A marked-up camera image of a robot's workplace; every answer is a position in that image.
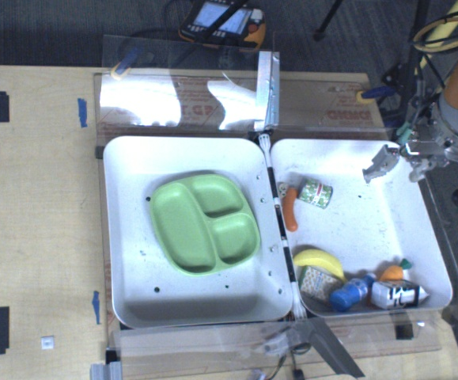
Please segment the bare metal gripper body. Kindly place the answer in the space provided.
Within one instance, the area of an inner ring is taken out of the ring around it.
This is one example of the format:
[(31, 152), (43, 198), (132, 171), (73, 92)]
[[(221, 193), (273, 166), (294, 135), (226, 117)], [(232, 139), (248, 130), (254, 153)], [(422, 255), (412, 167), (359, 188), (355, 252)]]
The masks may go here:
[(404, 153), (414, 162), (423, 160), (426, 166), (458, 163), (458, 132), (440, 121), (418, 124), (404, 145)]

